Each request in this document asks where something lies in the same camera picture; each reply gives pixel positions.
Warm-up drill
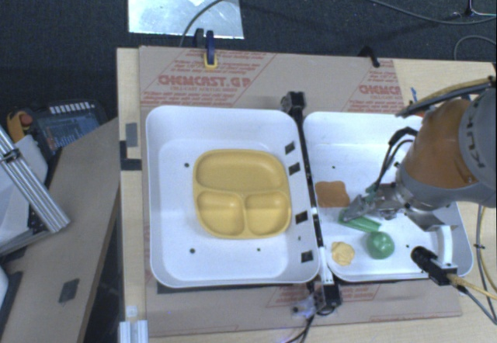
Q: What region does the brown biscuit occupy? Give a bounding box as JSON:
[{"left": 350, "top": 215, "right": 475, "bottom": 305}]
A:
[{"left": 314, "top": 180, "right": 351, "bottom": 210}]

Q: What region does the yellow toy biscuit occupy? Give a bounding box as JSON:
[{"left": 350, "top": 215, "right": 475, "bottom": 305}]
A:
[{"left": 330, "top": 241, "right": 356, "bottom": 268}]

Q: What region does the green toy vegetable stick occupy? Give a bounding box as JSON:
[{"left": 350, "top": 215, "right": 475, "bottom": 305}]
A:
[{"left": 337, "top": 210, "right": 384, "bottom": 234}]

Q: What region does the green toy pepper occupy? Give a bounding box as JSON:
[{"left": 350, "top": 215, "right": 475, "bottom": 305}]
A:
[{"left": 365, "top": 230, "right": 396, "bottom": 261}]

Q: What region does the black cylinder on white bracket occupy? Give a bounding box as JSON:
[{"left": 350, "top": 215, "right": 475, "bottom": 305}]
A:
[{"left": 410, "top": 224, "right": 460, "bottom": 287}]

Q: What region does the yellow divided plate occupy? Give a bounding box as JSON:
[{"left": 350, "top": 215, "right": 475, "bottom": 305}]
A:
[{"left": 192, "top": 148, "right": 294, "bottom": 241}]

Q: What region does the white plastic tray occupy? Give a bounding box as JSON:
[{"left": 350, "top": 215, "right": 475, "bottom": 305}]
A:
[
  {"left": 302, "top": 111, "right": 475, "bottom": 283},
  {"left": 144, "top": 104, "right": 322, "bottom": 289}
]

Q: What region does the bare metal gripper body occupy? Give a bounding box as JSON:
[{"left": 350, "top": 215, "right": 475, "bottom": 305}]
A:
[{"left": 363, "top": 182, "right": 447, "bottom": 232}]

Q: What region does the thin black and white rod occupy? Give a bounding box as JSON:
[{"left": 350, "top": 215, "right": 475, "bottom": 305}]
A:
[{"left": 291, "top": 108, "right": 331, "bottom": 285}]

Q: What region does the brown cardboard board red print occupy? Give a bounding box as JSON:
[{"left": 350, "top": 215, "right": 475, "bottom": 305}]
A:
[{"left": 137, "top": 45, "right": 464, "bottom": 338}]

